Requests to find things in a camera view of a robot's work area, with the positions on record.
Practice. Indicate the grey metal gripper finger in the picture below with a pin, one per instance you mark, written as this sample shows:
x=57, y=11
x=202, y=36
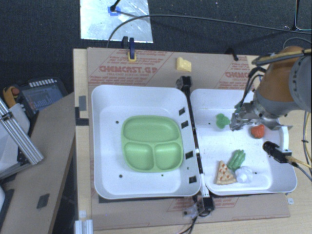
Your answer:
x=234, y=125
x=245, y=122

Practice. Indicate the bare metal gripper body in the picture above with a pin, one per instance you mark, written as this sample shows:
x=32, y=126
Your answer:
x=253, y=113

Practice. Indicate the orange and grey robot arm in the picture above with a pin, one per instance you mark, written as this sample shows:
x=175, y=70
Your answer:
x=280, y=82

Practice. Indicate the green broccoli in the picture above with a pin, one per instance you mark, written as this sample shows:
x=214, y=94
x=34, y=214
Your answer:
x=221, y=121

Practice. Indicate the white plastic tray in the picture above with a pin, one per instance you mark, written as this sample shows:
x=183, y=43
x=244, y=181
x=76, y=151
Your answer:
x=109, y=155
x=219, y=145

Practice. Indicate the green asparagus bunch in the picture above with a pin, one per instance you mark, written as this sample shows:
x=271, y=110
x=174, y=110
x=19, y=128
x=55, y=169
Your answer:
x=236, y=160

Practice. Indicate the thin black and white rod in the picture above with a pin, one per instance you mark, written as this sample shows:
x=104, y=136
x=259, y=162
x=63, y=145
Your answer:
x=193, y=130

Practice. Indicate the white cauliflower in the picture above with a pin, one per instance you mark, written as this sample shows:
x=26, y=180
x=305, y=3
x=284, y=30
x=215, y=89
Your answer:
x=244, y=175

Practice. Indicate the pizza slice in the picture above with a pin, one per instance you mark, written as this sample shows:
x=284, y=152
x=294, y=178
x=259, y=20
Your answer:
x=223, y=175

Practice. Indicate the yellow cheese wedge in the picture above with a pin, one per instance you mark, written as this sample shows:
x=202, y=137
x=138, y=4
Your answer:
x=183, y=64

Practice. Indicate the green divided plate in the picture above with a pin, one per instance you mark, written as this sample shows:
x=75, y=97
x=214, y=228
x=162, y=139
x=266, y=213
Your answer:
x=151, y=142

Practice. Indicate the brown cardboard board red print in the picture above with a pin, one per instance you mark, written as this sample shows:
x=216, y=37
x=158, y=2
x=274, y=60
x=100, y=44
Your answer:
x=151, y=67

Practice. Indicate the black cylinder on white bracket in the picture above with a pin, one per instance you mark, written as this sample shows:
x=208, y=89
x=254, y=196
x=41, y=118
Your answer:
x=274, y=151

